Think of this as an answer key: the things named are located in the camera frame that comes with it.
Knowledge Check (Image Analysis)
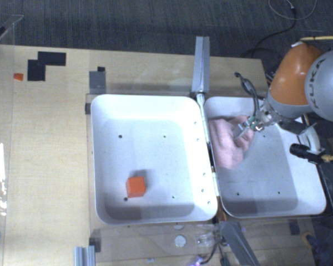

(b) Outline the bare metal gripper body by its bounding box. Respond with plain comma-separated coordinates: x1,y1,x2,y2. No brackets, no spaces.
247,106,280,132

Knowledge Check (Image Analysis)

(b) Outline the pale pink cloth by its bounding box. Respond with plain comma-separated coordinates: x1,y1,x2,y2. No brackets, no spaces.
207,114,255,171

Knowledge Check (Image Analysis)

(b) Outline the white plastic tray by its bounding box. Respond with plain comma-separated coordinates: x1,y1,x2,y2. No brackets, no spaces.
204,96,328,219
89,93,219,226

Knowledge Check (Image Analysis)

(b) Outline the orange cube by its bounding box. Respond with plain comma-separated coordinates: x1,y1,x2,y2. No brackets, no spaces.
125,176,147,199

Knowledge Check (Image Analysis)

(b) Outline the black cylinder on white bracket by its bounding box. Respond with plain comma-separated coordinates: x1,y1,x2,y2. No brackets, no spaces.
289,122,326,165

